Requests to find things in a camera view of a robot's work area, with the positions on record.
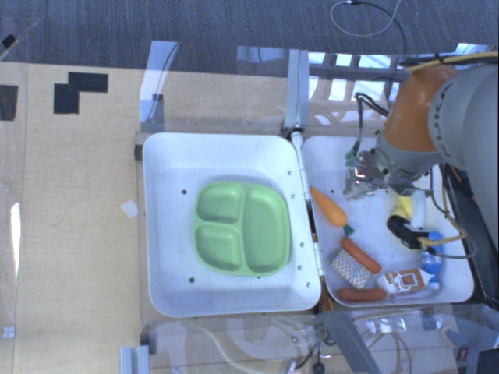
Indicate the orange and white patterned packet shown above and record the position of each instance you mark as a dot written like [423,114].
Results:
[349,269]

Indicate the white plastic tray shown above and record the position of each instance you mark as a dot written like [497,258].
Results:
[374,220]
[171,224]

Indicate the green divided plate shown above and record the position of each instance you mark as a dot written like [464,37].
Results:
[265,228]

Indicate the orange carrot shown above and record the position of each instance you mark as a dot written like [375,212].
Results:
[329,209]

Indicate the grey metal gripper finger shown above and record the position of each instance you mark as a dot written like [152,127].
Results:
[371,192]
[351,189]

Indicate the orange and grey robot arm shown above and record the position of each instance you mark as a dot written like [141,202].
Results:
[460,115]

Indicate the clear bottle with blue label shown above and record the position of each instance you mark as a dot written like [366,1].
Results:
[430,263]

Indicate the orange sausage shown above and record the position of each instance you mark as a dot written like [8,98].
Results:
[360,295]
[360,255]

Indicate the thin black and white rod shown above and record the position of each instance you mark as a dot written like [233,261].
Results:
[301,158]

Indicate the black cylinder on white bracket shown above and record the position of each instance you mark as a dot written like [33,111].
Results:
[405,230]

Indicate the brown and white carton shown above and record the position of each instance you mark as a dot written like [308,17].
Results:
[405,283]

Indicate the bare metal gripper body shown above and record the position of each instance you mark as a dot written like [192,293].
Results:
[368,166]

